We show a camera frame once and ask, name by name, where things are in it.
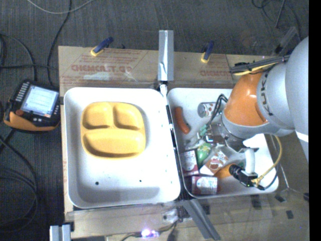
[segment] gray floor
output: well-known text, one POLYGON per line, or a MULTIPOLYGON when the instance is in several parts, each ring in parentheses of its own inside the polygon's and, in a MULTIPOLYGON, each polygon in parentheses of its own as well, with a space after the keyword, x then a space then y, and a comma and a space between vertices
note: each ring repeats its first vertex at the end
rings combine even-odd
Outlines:
MULTIPOLYGON (((69 0, 32 1, 52 12, 69 9, 69 0)), ((72 0, 71 8, 87 1, 72 0)), ((96 0, 69 14, 55 42, 67 14, 44 12, 27 0, 0 0, 0 34, 6 44, 4 65, 31 63, 15 39, 28 48, 34 63, 46 65, 51 55, 50 66, 58 68, 60 45, 93 47, 112 36, 112 48, 157 50, 158 31, 164 29, 174 31, 175 51, 201 52, 203 45, 213 40, 214 53, 271 55, 289 29, 294 27, 297 35, 282 51, 285 54, 309 35, 309 0, 286 0, 277 22, 281 5, 282 0, 96 0)), ((37 80, 48 83, 46 69, 37 67, 36 70, 37 80)), ((50 77, 58 86, 58 71, 50 70, 50 77)), ((0 69, 1 114, 15 86, 26 78, 34 78, 31 67, 0 69)), ((1 122, 0 136, 4 138, 9 132, 10 129, 1 122)), ((296 136, 281 140, 288 155, 281 163, 289 186, 300 195, 309 192, 308 165, 296 136)), ((27 228, 17 233, 0 233, 0 239, 41 240, 40 229, 45 219, 49 225, 62 224, 64 220, 61 129, 43 135, 15 132, 8 143, 34 167, 46 208, 40 207, 36 219, 27 228)), ((0 151, 1 165, 29 175, 13 152, 3 147, 0 151)), ((21 197, 27 201, 30 195, 24 193, 26 187, 17 183, 8 180, 0 183, 0 223, 3 223, 8 218, 22 215, 26 205, 21 197)), ((280 190, 284 188, 286 181, 280 185, 280 190)))

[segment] small package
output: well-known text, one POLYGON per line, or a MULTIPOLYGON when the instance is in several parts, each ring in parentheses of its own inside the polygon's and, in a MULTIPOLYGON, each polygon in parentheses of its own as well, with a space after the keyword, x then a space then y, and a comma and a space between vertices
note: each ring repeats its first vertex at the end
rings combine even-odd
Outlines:
POLYGON ((183 176, 192 176, 199 173, 196 161, 195 150, 190 150, 180 154, 180 161, 183 170, 183 176))
POLYGON ((228 157, 220 149, 214 149, 209 155, 209 160, 200 168, 200 173, 214 176, 228 160, 228 157))
POLYGON ((192 177, 192 194, 215 195, 217 193, 217 178, 205 176, 192 177))

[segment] white cable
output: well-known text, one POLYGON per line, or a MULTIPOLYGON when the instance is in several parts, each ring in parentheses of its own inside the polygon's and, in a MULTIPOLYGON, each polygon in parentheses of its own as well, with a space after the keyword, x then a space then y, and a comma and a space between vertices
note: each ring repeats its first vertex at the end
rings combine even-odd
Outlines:
POLYGON ((74 11, 76 11, 76 10, 78 10, 78 9, 86 6, 87 4, 89 4, 89 3, 93 2, 93 1, 96 1, 96 0, 89 0, 88 2, 84 3, 84 4, 81 5, 81 6, 76 7, 75 9, 72 9, 72 10, 70 10, 70 11, 65 11, 65 12, 51 12, 51 11, 48 11, 48 10, 46 10, 46 9, 41 8, 40 6, 38 6, 37 4, 35 4, 34 2, 32 2, 31 0, 27 0, 27 1, 28 1, 29 3, 31 3, 33 6, 37 7, 38 9, 40 9, 40 10, 46 12, 46 13, 50 13, 50 14, 67 14, 67 13, 74 12, 74 11))

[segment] yellow cable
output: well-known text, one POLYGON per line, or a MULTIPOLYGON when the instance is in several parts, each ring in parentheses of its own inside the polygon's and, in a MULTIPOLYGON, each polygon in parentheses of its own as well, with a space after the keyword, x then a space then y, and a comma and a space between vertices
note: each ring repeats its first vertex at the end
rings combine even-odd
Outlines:
POLYGON ((266 65, 263 65, 263 66, 259 66, 259 67, 255 67, 255 68, 253 68, 252 70, 246 70, 246 71, 242 71, 242 72, 236 72, 236 73, 234 73, 234 75, 236 75, 236 76, 246 75, 246 74, 252 73, 253 71, 262 69, 262 68, 264 68, 264 67, 271 66, 271 65, 273 65, 273 64, 276 64, 276 62, 273 62, 273 63, 270 63, 270 64, 266 64, 266 65))
POLYGON ((279 155, 278 155, 278 158, 276 159, 275 163, 266 172, 264 172, 260 177, 251 180, 252 183, 254 183, 256 186, 258 186, 260 184, 260 181, 265 177, 265 175, 268 174, 279 163, 279 161, 280 161, 280 159, 282 157, 283 148, 282 148, 281 140, 277 136, 274 136, 274 137, 275 137, 275 139, 277 140, 277 142, 279 144, 279 155))

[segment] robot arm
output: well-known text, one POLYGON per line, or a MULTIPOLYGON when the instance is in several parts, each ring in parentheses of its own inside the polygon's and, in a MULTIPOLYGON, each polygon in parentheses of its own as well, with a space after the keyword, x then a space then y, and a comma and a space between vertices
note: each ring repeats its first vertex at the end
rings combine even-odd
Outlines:
POLYGON ((222 113, 221 136, 239 150, 256 134, 285 136, 293 131, 308 160, 308 37, 286 63, 243 75, 222 113))

